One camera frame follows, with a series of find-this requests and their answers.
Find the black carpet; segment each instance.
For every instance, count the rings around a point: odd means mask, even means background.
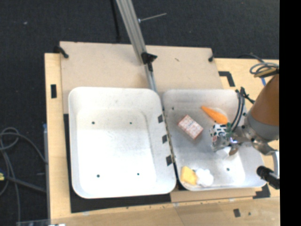
[[[209,47],[215,57],[279,59],[280,0],[133,0],[147,45]],[[120,13],[121,42],[129,43]],[[44,53],[59,41],[116,42],[110,0],[0,0],[0,131],[15,127],[44,154]],[[24,140],[7,150],[18,179],[46,187],[45,167]],[[6,170],[0,154],[0,169]],[[0,182],[0,191],[4,184]],[[21,220],[47,218],[43,193],[19,186]],[[0,225],[15,225],[13,183],[0,196]]]

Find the metal pole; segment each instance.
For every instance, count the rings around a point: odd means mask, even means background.
[[[145,64],[142,59],[142,54],[147,53],[147,51],[132,0],[116,0],[116,2],[125,24],[127,34],[133,45],[136,57],[138,61],[145,67],[149,87],[157,92],[153,71],[152,69],[150,70],[150,66]]]

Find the small pink block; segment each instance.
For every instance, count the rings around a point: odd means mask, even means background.
[[[204,129],[188,115],[185,115],[184,118],[180,120],[178,126],[183,131],[185,131],[192,139],[196,139]]]

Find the orange carrot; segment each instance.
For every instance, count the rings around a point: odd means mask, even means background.
[[[222,114],[222,113],[219,113],[213,109],[210,109],[206,106],[201,106],[201,108],[216,122],[216,123],[219,123],[219,124],[227,124],[228,122],[228,119],[227,117]]]

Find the black clamp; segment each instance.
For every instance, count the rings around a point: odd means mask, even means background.
[[[54,53],[61,53],[64,56],[64,58],[69,58],[69,55],[66,54],[65,50],[63,50],[63,48],[61,46],[55,45],[54,48],[53,48],[53,52]]]
[[[212,55],[210,58],[208,58],[208,61],[209,62],[212,62],[213,61],[213,58],[214,58],[214,48],[212,48]]]
[[[143,63],[144,63],[145,65],[147,64],[149,71],[153,72],[154,70],[153,70],[153,68],[152,68],[152,64],[151,64],[151,63],[154,62],[154,60],[155,60],[158,56],[156,56],[156,55],[151,55],[151,54],[148,54],[148,53],[146,53],[146,52],[143,52],[143,53],[141,54],[141,57],[142,57]]]

